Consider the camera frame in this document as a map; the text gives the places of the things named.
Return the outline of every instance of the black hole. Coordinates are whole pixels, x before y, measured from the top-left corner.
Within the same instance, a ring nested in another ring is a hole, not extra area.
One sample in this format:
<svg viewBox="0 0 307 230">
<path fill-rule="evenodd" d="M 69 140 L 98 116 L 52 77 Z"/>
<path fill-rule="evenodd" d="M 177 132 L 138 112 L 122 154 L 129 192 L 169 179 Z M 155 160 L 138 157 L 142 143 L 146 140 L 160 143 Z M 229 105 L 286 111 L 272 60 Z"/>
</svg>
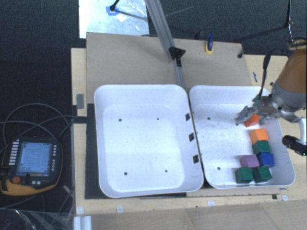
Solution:
<svg viewBox="0 0 307 230">
<path fill-rule="evenodd" d="M 200 161 L 199 158 L 198 158 L 198 155 L 193 156 L 193 161 L 194 161 L 194 163 L 197 163 L 197 162 Z"/>
<path fill-rule="evenodd" d="M 191 118 L 191 117 L 190 117 L 190 114 L 187 113 L 187 114 L 186 114 L 186 121 L 188 121 L 190 118 Z"/>
<path fill-rule="evenodd" d="M 194 137 L 194 133 L 189 134 L 189 139 L 190 139 L 190 141 L 193 141 L 194 138 L 195 138 L 195 137 Z"/>
</svg>

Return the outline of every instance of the black clamp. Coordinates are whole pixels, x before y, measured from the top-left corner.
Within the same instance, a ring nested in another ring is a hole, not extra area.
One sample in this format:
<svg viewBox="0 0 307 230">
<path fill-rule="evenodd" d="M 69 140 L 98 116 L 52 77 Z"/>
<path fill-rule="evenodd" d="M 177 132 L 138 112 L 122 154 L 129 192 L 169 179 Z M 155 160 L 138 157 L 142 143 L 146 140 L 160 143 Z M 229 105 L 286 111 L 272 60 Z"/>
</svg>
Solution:
<svg viewBox="0 0 307 230">
<path fill-rule="evenodd" d="M 180 58 L 184 55 L 186 50 L 171 46 L 169 49 L 172 59 L 176 59 L 178 67 L 182 67 Z"/>
</svg>

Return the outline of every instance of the white tray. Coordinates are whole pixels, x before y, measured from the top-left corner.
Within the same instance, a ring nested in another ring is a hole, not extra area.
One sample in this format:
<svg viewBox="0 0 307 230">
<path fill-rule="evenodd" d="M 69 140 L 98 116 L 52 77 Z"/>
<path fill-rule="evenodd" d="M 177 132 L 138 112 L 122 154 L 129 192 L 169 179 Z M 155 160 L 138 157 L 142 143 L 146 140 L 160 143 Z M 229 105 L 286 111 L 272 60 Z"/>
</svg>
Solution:
<svg viewBox="0 0 307 230">
<path fill-rule="evenodd" d="M 202 186 L 188 96 L 181 87 L 104 85 L 96 90 L 94 103 L 104 194 L 144 196 Z"/>
<path fill-rule="evenodd" d="M 210 185 L 218 189 L 249 186 L 286 186 L 295 180 L 295 171 L 287 148 L 282 144 L 283 134 L 278 119 L 246 128 L 235 125 L 235 117 L 245 105 L 251 106 L 259 87 L 195 86 L 189 97 L 197 138 Z M 249 132 L 265 128 L 269 136 L 275 166 L 270 168 L 272 179 L 260 184 L 237 184 L 235 170 L 243 155 L 253 154 Z"/>
</svg>

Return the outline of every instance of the purple block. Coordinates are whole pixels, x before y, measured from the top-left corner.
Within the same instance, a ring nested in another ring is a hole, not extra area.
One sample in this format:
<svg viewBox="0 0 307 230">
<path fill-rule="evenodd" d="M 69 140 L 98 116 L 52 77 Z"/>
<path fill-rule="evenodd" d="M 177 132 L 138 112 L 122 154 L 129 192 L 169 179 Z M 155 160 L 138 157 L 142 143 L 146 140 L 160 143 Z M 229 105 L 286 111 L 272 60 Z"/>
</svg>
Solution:
<svg viewBox="0 0 307 230">
<path fill-rule="evenodd" d="M 245 155 L 240 158 L 241 167 L 256 168 L 259 167 L 259 161 L 256 154 Z"/>
</svg>

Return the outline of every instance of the green block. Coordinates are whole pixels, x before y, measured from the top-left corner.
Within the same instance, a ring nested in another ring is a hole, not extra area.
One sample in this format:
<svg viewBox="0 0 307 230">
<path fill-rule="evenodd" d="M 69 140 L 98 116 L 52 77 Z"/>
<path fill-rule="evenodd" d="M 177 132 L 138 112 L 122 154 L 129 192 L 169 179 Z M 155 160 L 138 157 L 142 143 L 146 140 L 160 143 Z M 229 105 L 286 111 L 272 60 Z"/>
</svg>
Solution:
<svg viewBox="0 0 307 230">
<path fill-rule="evenodd" d="M 269 143 L 265 140 L 257 141 L 255 144 L 253 144 L 253 152 L 254 154 L 259 154 L 261 152 L 270 153 L 271 149 Z"/>
<path fill-rule="evenodd" d="M 272 175 L 269 167 L 261 166 L 253 170 L 253 176 L 255 183 L 267 182 L 269 179 L 272 179 Z"/>
<path fill-rule="evenodd" d="M 253 172 L 251 168 L 239 168 L 235 172 L 236 183 L 250 183 L 254 180 Z"/>
</svg>

